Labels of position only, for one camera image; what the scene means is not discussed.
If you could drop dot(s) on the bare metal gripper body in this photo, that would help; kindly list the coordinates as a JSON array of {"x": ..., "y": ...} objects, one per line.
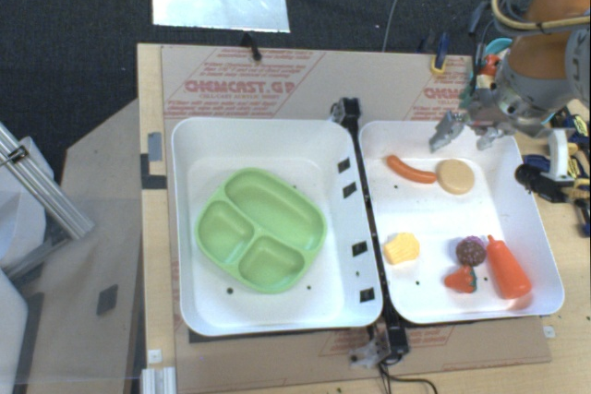
[{"x": 490, "y": 110}]

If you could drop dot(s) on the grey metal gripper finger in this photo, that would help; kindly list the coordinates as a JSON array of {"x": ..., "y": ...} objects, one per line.
[
  {"x": 488, "y": 139},
  {"x": 444, "y": 133}
]

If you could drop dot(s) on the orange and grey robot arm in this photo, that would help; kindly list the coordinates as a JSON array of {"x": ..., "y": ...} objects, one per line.
[{"x": 549, "y": 51}]

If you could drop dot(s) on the tan round biscuit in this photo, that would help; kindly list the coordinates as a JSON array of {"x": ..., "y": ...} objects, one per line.
[{"x": 455, "y": 176}]

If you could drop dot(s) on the orange sausage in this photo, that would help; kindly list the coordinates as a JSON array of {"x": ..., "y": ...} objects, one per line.
[{"x": 408, "y": 170}]

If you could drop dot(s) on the white plastic tray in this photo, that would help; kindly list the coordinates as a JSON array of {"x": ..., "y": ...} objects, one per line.
[
  {"x": 203, "y": 143},
  {"x": 438, "y": 217}
]

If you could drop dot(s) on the thin black rod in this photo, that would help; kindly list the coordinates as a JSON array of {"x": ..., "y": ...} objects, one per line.
[{"x": 369, "y": 212}]

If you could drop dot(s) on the brown and purple doughnut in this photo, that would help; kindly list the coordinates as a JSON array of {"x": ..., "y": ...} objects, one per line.
[{"x": 471, "y": 251}]

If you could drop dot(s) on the yellow toy fries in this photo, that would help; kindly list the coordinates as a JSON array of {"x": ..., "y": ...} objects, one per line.
[{"x": 401, "y": 249}]

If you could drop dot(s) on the orange bottle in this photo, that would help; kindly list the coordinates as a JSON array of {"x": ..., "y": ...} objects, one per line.
[{"x": 507, "y": 272}]

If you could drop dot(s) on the red toy strawberry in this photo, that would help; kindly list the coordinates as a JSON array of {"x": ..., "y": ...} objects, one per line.
[{"x": 459, "y": 280}]

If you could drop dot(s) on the brown cardboard board red print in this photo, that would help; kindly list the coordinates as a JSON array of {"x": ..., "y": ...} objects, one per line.
[{"x": 277, "y": 78}]

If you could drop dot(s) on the green divided plate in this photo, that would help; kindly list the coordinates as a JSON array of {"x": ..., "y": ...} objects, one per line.
[{"x": 272, "y": 207}]

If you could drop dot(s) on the black cylinder on white bracket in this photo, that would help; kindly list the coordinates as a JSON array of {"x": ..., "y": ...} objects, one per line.
[{"x": 557, "y": 157}]

